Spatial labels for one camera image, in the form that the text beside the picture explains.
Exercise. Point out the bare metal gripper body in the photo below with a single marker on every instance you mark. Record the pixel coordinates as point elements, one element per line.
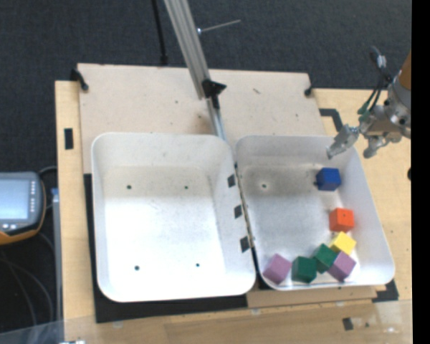
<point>387,119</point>

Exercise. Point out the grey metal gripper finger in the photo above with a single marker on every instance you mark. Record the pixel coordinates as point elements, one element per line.
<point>341,141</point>
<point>374,147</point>

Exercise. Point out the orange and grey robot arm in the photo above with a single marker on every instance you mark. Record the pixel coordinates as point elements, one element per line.
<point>404,81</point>

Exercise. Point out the blue cube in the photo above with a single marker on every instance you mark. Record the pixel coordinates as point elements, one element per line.
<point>328,178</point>

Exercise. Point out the orange cube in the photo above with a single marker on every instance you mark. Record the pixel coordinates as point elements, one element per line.
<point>341,220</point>

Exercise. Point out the white plastic tray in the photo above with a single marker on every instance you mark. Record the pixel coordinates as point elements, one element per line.
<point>290,220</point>
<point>165,224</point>

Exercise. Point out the yellow cube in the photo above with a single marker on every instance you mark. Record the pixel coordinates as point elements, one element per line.
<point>343,243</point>

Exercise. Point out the green cube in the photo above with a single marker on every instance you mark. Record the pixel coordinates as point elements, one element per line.
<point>304,269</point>
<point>324,257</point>

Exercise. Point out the purple cube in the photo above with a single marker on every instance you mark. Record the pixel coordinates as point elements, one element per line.
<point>277,268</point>
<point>342,266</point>

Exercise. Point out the pale wood board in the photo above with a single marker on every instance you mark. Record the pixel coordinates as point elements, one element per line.
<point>143,99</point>

